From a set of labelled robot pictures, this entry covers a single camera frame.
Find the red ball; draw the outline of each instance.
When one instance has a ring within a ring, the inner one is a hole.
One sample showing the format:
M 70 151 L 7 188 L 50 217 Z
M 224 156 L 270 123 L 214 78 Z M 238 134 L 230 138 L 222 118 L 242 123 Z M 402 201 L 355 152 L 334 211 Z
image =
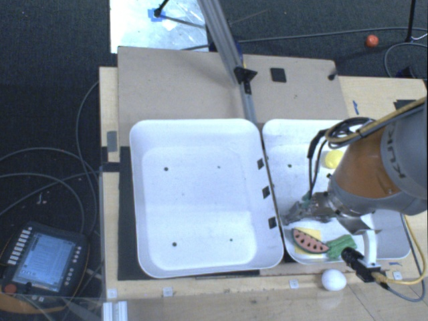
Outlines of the red ball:
M 375 35 L 368 35 L 366 38 L 367 47 L 376 47 L 379 44 L 379 38 Z

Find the yellow cable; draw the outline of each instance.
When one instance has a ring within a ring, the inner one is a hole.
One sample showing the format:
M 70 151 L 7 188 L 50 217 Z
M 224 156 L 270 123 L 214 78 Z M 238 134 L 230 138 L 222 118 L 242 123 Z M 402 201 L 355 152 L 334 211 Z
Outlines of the yellow cable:
M 413 281 L 399 281 L 399 280 L 392 280 L 392 279 L 390 279 L 390 278 L 382 275 L 380 272 L 373 272 L 372 276 L 376 280 L 376 282 L 379 282 L 379 283 L 394 283 L 394 284 L 401 284 L 403 286 L 412 286 L 414 284 L 420 283 L 421 280 L 423 280 L 425 278 L 425 275 L 427 273 L 427 261 L 425 259 L 425 255 L 422 252 L 422 249 L 421 249 L 421 247 L 419 246 L 419 243 L 416 240 L 415 234 L 413 233 L 413 230 L 410 227 L 409 220 L 407 220 L 407 216 L 404 216 L 404 218 L 406 220 L 406 225 L 407 225 L 407 228 L 409 229 L 410 236 L 411 236 L 413 242 L 415 243 L 416 248 L 417 248 L 417 250 L 418 250 L 418 252 L 419 252 L 419 254 L 421 255 L 421 258 L 422 258 L 422 267 L 423 267 L 422 274 L 419 276 L 419 278 L 417 278 L 416 280 L 413 280 Z
M 326 138 L 326 140 L 328 142 L 331 142 L 332 144 L 340 144 L 342 142 L 346 142 L 348 140 L 351 140 L 351 139 L 353 139 L 355 137 L 359 137 L 361 133 L 364 134 L 365 132 L 367 132 L 367 131 L 371 130 L 372 128 L 376 127 L 377 125 L 379 125 L 379 124 L 381 124 L 381 123 L 383 123 L 385 121 L 388 121 L 388 120 L 390 120 L 390 119 L 392 119 L 392 118 L 394 118 L 394 117 L 396 117 L 396 116 L 398 116 L 398 115 L 400 115 L 402 113 L 405 113 L 405 112 L 407 112 L 407 111 L 409 111 L 409 110 L 411 110 L 413 108 L 416 108 L 416 107 L 424 104 L 425 99 L 426 98 L 420 98 L 419 100 L 411 102 L 410 104 L 407 104 L 407 105 L 401 107 L 400 109 L 395 110 L 394 112 L 389 113 L 386 116 L 383 116 L 382 118 L 380 118 L 380 119 L 378 119 L 378 120 L 376 120 L 374 122 L 371 122 L 370 124 L 367 124 L 366 126 L 363 126 L 362 128 L 359 129 L 359 133 L 352 133 L 352 134 L 349 134 L 348 136 L 344 136 L 344 137 L 340 137 L 340 138 L 336 138 L 336 137 L 331 136 L 331 133 L 336 128 L 336 126 L 341 123 L 340 122 L 339 124 L 334 125 L 332 128 L 330 128 L 326 132 L 325 138 Z

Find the toy watermelon slice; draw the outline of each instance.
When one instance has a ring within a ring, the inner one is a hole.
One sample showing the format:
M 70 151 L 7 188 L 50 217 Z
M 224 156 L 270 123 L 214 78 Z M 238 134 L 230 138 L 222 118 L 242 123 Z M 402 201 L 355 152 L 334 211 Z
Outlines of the toy watermelon slice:
M 330 248 L 322 241 L 312 237 L 311 235 L 293 228 L 293 240 L 298 247 L 309 253 L 326 253 Z

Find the empty white tray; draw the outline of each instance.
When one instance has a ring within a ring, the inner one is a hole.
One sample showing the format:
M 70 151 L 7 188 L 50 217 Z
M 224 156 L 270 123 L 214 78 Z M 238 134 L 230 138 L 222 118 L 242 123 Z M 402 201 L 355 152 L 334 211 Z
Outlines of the empty white tray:
M 292 205 L 299 201 L 309 189 L 308 159 L 306 154 L 310 141 L 319 130 L 330 128 L 337 121 L 332 120 L 270 120 L 263 127 L 263 141 L 274 195 L 280 215 L 286 214 Z M 325 155 L 329 151 L 324 147 Z M 320 166 L 314 192 L 325 191 L 328 186 L 327 174 L 334 171 Z M 364 216 L 364 220 L 375 229 L 382 229 L 377 235 L 379 259 L 397 259 L 409 254 L 409 243 L 401 223 L 400 214 L 394 211 L 376 211 L 375 214 Z M 348 234 L 336 219 L 329 223 L 321 223 L 309 218 L 290 225 L 283 225 L 284 242 L 290 256 L 304 264 L 334 262 L 341 259 L 329 259 L 326 254 L 310 255 L 296 251 L 292 239 L 292 228 L 303 227 L 321 232 L 322 241 L 329 241 Z M 361 235 L 353 236 L 359 252 L 364 254 L 364 243 Z
M 138 260 L 154 278 L 258 270 L 284 245 L 259 130 L 146 120 L 130 131 Z

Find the black clamp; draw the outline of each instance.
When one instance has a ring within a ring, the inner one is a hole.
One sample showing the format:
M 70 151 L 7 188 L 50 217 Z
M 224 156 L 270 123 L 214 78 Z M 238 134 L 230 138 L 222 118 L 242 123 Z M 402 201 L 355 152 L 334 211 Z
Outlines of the black clamp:
M 244 91 L 246 94 L 251 95 L 251 86 L 249 83 L 257 75 L 257 72 L 243 67 L 236 67 L 233 72 L 239 84 L 243 82 Z

